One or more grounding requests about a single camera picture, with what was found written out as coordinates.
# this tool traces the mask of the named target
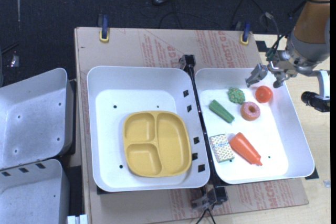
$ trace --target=red tomato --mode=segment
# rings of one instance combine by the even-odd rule
[[[256,90],[256,99],[259,103],[268,102],[273,95],[272,90],[267,86],[259,86]]]

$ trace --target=green toy vegetable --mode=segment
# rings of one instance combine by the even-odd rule
[[[229,96],[229,100],[232,103],[242,104],[245,102],[245,95],[243,91],[238,88],[233,88],[233,87],[229,88],[229,91],[227,94]]]
[[[218,103],[216,100],[213,100],[209,108],[212,112],[215,112],[218,116],[220,116],[223,120],[225,120],[228,123],[232,123],[232,121],[235,119],[220,103]]]

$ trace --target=white bin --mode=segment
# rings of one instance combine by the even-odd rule
[[[0,171],[1,224],[65,224],[68,210],[69,181],[59,161]]]
[[[187,73],[176,68],[109,67],[90,70],[87,76],[93,177],[105,191],[196,188],[210,176],[195,95]],[[140,111],[169,111],[184,121],[192,154],[190,168],[168,177],[142,177],[127,166],[122,126]]]
[[[65,153],[73,107],[63,68],[0,88],[0,170]]]
[[[309,176],[314,171],[312,158],[305,134],[296,114],[286,84],[273,88],[275,77],[267,74],[259,83],[247,88],[245,79],[253,68],[209,68],[195,75],[199,102],[208,136],[226,133],[228,139],[242,132],[261,155],[262,166],[251,165],[238,154],[229,162],[214,161],[218,176],[229,184],[259,182]],[[256,89],[266,85],[273,91],[271,100],[259,103]],[[241,89],[246,101],[260,107],[260,117],[246,121],[240,114],[240,105],[229,101],[228,89]],[[234,117],[229,124],[209,109],[212,100],[217,100]]]
[[[52,159],[72,144],[74,92],[63,68],[0,88],[0,223],[64,224],[69,181]]]

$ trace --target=small patterned box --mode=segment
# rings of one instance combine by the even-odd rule
[[[212,136],[209,140],[211,148],[216,156],[216,160],[219,163],[228,161],[235,157],[225,134]]]

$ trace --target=toy donut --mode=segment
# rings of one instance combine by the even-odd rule
[[[244,102],[240,107],[242,117],[247,121],[254,121],[260,116],[260,108],[256,103]]]

